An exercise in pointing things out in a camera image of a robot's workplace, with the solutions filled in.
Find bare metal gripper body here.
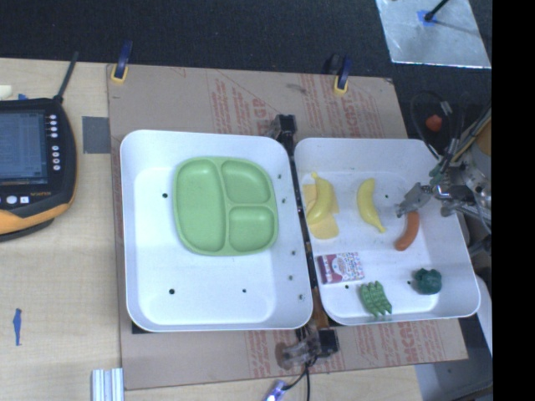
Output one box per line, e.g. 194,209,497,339
453,160,493,226

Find orange sausage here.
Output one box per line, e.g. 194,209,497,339
394,210,420,252

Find yellow banana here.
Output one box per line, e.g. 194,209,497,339
355,177,388,235
305,171,336,227

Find white plastic tray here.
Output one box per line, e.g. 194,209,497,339
120,129,314,333
293,137,482,327

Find dark green broccoli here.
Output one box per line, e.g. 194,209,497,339
412,267,443,297

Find red and white printed carton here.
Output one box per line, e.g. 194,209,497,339
314,251,365,286

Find green pea pods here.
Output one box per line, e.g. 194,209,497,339
359,280,394,319

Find thin black rod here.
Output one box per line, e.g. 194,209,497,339
286,139,321,330

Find green divided plate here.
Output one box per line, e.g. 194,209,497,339
172,155,280,258

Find brown cardboard board red print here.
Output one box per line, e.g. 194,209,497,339
106,63,470,392

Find black block with wires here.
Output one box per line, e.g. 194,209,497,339
269,114,298,142
316,327,340,358

